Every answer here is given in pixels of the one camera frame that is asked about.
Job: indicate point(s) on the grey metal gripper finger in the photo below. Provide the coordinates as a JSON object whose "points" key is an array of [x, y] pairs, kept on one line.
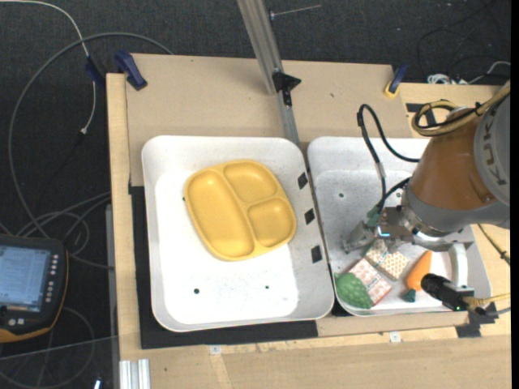
{"points": [[399, 246], [359, 237]]}

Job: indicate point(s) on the yellow divided plate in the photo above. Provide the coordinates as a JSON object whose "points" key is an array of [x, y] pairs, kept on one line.
{"points": [[239, 209]]}

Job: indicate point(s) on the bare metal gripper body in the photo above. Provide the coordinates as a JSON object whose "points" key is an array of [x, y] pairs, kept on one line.
{"points": [[399, 223]]}

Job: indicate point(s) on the red patterned white packet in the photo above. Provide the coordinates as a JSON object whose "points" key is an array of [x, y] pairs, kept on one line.
{"points": [[375, 284]]}

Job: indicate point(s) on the green grapes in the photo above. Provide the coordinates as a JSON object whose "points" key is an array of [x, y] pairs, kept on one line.
{"points": [[353, 292]]}

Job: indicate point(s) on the orange patterned white packet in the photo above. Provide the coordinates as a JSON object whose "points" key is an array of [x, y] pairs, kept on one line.
{"points": [[391, 263]]}

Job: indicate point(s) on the orange carrot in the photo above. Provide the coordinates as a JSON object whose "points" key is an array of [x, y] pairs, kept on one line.
{"points": [[419, 274]]}

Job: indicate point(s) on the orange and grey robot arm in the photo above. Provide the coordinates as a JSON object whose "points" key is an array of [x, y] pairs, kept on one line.
{"points": [[450, 176]]}

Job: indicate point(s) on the black cylinder on white bracket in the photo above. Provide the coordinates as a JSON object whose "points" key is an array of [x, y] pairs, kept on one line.
{"points": [[444, 288]]}

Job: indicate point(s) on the white plastic tray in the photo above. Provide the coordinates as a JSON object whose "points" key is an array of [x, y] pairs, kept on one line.
{"points": [[227, 294], [344, 168]]}

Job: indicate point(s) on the brown cardboard board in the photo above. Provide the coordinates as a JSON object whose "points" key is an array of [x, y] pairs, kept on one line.
{"points": [[211, 95]]}

